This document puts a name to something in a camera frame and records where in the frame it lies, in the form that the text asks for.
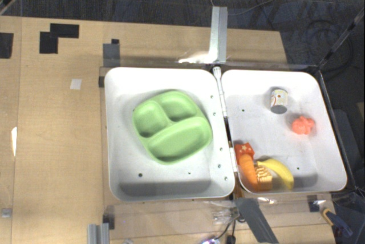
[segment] can label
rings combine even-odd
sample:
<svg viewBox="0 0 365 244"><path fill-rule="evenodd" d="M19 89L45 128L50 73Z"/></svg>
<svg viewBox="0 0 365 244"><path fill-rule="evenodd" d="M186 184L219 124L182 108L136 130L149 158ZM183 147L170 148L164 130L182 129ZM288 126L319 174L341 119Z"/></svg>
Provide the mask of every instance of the can label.
<svg viewBox="0 0 365 244"><path fill-rule="evenodd" d="M271 92L271 106L287 106L287 92L283 89L275 89Z"/></svg>

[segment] metal bracket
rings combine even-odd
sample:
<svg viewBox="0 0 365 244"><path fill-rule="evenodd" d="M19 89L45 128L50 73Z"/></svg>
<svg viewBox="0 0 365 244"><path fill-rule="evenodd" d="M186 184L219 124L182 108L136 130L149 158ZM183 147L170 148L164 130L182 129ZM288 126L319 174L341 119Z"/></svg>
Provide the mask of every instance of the metal bracket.
<svg viewBox="0 0 365 244"><path fill-rule="evenodd" d="M87 244L110 244L109 224L89 225L87 227Z"/></svg>
<svg viewBox="0 0 365 244"><path fill-rule="evenodd" d="M227 7L213 7L212 25L210 31L210 45L208 61L211 63L226 61L227 55Z"/></svg>

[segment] toy banana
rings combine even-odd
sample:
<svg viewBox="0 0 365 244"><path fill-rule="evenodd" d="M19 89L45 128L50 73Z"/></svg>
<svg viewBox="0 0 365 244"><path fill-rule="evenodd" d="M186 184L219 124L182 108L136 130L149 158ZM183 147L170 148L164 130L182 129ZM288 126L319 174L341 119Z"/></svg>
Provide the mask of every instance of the toy banana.
<svg viewBox="0 0 365 244"><path fill-rule="evenodd" d="M268 159L265 161L257 161L257 166L265 166L274 171L283 180L288 189L294 187L294 177L290 170L283 163L275 159Z"/></svg>

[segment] can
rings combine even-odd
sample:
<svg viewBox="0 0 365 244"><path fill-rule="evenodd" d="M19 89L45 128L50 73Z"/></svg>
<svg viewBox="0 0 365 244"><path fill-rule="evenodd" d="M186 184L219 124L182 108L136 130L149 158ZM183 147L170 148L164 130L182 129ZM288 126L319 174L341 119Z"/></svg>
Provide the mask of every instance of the can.
<svg viewBox="0 0 365 244"><path fill-rule="evenodd" d="M276 88L271 92L270 109L276 114L283 114L287 111L287 92L284 89Z"/></svg>

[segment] orange carrot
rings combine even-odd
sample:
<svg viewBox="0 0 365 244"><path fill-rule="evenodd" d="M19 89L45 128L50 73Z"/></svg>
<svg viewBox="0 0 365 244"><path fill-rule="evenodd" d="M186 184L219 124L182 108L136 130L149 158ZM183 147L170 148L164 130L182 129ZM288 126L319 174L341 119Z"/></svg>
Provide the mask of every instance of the orange carrot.
<svg viewBox="0 0 365 244"><path fill-rule="evenodd" d="M245 177L247 178L250 185L254 188L254 190L258 190L258 182L257 175L255 172L255 167L253 164L253 159L249 154L243 154L240 157L239 165L244 172Z"/></svg>

